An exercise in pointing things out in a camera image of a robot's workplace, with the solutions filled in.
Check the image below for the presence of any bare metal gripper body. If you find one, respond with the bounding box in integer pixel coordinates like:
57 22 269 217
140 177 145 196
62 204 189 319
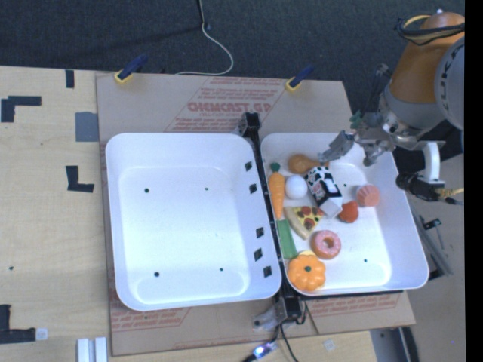
353 115 419 155

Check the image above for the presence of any pink cupcake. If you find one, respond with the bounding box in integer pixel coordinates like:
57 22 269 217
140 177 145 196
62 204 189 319
355 183 381 208

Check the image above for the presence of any brown chicken drumstick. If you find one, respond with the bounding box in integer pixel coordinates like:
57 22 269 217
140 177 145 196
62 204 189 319
287 153 330 176

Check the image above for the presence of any cow print milk carton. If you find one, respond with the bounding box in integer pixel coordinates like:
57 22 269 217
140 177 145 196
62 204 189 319
303 165 344 219

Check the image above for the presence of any white egg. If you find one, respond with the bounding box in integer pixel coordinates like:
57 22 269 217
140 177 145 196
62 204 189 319
284 174 309 200

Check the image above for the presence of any red tomato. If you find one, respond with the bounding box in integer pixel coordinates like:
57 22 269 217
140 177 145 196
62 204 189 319
338 200 360 225

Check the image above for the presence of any orange carrot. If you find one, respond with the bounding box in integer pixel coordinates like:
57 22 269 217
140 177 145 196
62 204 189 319
268 161 286 220

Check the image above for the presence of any pizza slice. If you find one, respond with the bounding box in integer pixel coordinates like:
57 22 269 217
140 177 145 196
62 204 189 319
283 205 325 241

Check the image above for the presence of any white plastic tray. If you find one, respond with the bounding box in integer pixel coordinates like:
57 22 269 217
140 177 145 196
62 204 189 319
104 131 282 312
260 131 431 297

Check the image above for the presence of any pink doughnut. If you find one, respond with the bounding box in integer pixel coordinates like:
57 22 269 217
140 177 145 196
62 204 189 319
309 229 343 261

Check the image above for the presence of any green stick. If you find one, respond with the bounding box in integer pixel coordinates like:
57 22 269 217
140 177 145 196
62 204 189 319
275 218 299 261

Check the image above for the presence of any orange pumpkin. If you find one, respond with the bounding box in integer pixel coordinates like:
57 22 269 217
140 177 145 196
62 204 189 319
287 250 327 293

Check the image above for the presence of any brown cardboard board red print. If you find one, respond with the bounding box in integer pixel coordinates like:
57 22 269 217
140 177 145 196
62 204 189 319
94 72 417 357

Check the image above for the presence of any black cylinder on white bracket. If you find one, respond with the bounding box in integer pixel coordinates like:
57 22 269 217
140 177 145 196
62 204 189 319
395 141 447 203

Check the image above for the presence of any black block with wires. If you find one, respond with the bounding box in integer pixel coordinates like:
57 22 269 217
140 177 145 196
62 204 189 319
278 294 303 323
238 112 263 138

